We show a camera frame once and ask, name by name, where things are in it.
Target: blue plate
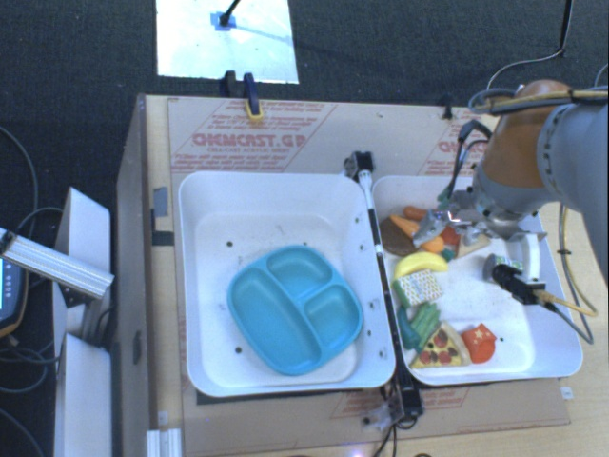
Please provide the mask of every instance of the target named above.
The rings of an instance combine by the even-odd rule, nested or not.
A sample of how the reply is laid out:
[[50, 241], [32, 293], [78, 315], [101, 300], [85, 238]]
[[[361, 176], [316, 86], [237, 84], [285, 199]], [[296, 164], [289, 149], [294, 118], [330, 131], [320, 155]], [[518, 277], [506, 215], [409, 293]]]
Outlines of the blue plate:
[[242, 334], [273, 369], [297, 376], [342, 352], [360, 333], [360, 302], [315, 249], [289, 246], [241, 270], [228, 307]]

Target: electronic device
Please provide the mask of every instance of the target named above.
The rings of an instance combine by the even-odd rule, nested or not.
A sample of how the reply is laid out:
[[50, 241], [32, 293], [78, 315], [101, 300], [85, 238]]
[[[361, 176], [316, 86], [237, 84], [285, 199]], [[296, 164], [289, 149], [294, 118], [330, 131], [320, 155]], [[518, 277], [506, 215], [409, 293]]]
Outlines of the electronic device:
[[19, 326], [27, 299], [26, 272], [0, 258], [0, 338], [9, 335]]

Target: pizza slice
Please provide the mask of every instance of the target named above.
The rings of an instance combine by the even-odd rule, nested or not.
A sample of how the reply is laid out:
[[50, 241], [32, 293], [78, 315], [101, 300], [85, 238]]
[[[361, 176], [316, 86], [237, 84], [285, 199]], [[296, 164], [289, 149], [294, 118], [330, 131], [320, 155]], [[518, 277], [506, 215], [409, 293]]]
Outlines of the pizza slice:
[[410, 363], [411, 368], [442, 368], [471, 364], [469, 352], [457, 331], [442, 322], [431, 334], [422, 351]]

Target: black floor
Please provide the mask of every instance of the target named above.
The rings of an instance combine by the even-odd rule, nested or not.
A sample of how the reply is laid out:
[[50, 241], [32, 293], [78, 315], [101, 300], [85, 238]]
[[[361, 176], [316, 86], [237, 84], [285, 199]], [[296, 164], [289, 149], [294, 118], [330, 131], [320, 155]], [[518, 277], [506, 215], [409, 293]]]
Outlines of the black floor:
[[[261, 85], [266, 98], [464, 105], [501, 66], [559, 48], [566, 0], [288, 0], [300, 85]], [[607, 62], [608, 0], [575, 0], [565, 53], [511, 69], [514, 88], [550, 77], [590, 87]], [[0, 0], [0, 126], [27, 149], [40, 205], [61, 207], [74, 186], [114, 211], [114, 184], [138, 92], [213, 96], [218, 84], [156, 75], [155, 0]], [[0, 135], [0, 227], [32, 209], [17, 148]], [[55, 218], [35, 240], [53, 242]], [[41, 348], [51, 337], [49, 288], [30, 295], [17, 332]], [[28, 366], [0, 362], [0, 386], [31, 382]], [[0, 393], [51, 455], [54, 384]], [[35, 455], [0, 415], [0, 455]]]

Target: yellow banana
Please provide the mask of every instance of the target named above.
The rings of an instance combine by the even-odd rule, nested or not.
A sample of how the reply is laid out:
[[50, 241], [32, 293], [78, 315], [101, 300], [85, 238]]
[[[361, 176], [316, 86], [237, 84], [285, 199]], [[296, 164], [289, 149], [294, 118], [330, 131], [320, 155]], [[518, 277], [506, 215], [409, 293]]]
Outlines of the yellow banana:
[[415, 252], [398, 262], [393, 271], [393, 279], [398, 279], [423, 269], [444, 271], [448, 270], [448, 263], [438, 254], [432, 252]]

